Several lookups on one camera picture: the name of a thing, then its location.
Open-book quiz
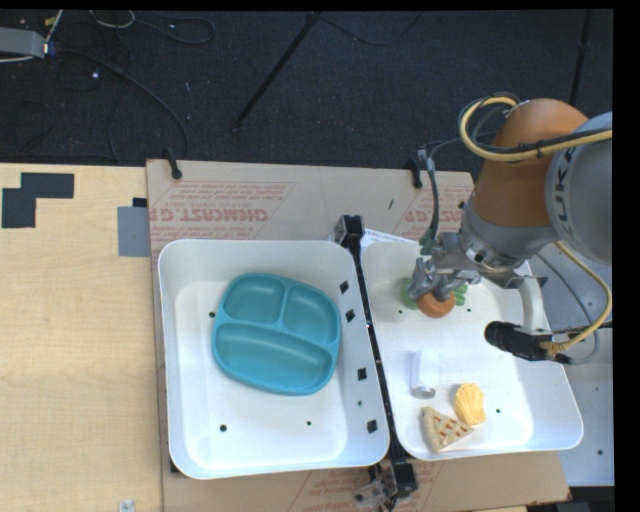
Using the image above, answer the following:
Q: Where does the brown cardboard board red print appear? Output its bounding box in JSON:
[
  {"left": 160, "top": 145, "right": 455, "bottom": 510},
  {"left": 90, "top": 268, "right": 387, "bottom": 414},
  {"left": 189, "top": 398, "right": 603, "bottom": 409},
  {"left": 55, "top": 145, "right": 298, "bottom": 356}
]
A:
[{"left": 145, "top": 158, "right": 572, "bottom": 512}]

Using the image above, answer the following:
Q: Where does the slice of pizza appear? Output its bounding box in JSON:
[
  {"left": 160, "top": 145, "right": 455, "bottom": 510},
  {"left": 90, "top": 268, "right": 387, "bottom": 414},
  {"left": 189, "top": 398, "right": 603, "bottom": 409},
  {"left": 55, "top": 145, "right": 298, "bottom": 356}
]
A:
[{"left": 420, "top": 405, "right": 476, "bottom": 455}]

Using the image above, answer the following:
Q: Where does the black cylinder on white bracket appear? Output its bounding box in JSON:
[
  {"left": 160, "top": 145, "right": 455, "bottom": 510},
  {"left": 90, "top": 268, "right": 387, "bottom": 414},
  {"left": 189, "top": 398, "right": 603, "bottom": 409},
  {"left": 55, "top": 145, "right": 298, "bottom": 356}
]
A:
[{"left": 483, "top": 274, "right": 572, "bottom": 364}]

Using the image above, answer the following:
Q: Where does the white plastic tray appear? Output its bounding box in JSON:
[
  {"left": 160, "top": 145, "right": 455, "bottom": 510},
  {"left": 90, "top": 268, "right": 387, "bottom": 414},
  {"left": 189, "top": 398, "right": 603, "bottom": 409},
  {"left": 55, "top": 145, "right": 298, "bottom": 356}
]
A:
[
  {"left": 360, "top": 239, "right": 585, "bottom": 462},
  {"left": 157, "top": 238, "right": 392, "bottom": 481}
]

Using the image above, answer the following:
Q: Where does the orange carrot with green leaves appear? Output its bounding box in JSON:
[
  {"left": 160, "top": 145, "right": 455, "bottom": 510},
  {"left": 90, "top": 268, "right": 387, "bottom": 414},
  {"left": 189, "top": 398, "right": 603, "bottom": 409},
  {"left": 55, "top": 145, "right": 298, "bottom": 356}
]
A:
[{"left": 399, "top": 277, "right": 469, "bottom": 319}]

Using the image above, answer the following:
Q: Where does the black block with thin wires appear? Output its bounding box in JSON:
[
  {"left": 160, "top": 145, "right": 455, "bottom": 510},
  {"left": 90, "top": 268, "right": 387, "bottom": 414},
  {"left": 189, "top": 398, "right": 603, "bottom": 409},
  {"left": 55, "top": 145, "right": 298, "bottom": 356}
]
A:
[
  {"left": 333, "top": 214, "right": 365, "bottom": 247},
  {"left": 389, "top": 461, "right": 418, "bottom": 499}
]

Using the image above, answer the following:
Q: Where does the yellow shell biscuit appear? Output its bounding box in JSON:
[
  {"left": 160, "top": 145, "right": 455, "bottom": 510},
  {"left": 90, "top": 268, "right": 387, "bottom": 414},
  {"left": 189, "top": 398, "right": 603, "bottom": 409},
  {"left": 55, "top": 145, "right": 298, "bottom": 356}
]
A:
[{"left": 452, "top": 382, "right": 488, "bottom": 428}]

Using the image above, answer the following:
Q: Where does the blue divided plate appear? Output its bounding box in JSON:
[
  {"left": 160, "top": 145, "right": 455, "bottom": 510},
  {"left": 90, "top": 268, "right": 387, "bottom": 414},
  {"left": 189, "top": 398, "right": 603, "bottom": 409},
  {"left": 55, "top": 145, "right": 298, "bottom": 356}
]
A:
[{"left": 211, "top": 271, "right": 343, "bottom": 397}]

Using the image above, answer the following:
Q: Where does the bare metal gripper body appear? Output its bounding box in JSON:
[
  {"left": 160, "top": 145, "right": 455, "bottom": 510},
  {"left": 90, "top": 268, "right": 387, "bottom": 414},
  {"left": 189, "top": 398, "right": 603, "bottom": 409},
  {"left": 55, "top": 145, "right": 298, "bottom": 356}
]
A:
[{"left": 416, "top": 232, "right": 527, "bottom": 290}]

